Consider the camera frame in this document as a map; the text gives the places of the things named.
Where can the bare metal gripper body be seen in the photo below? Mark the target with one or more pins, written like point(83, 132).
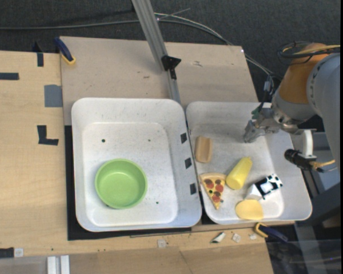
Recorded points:
point(270, 120)

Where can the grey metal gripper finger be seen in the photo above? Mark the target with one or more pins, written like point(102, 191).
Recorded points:
point(247, 133)
point(258, 133)

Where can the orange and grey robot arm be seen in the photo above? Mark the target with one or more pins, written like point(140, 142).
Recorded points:
point(324, 90)

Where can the white plastic tray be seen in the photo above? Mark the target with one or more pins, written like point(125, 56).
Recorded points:
point(225, 124)
point(125, 113)

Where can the yellow bottle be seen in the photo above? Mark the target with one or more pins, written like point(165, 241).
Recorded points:
point(239, 173)

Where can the tan bread roll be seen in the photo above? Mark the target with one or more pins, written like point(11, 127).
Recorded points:
point(203, 149)

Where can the black and white carton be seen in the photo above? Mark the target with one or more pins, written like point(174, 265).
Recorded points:
point(267, 185)

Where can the pizza slice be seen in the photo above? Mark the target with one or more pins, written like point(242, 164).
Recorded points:
point(214, 187)

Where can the yellow round biscuit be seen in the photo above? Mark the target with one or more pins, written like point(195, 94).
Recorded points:
point(249, 210)

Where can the green bowl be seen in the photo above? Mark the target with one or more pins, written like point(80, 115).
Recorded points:
point(121, 183)

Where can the pale flat board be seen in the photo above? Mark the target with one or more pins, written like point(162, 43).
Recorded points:
point(117, 73)

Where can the black cylinder on white bracket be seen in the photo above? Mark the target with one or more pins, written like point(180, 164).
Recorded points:
point(306, 144)

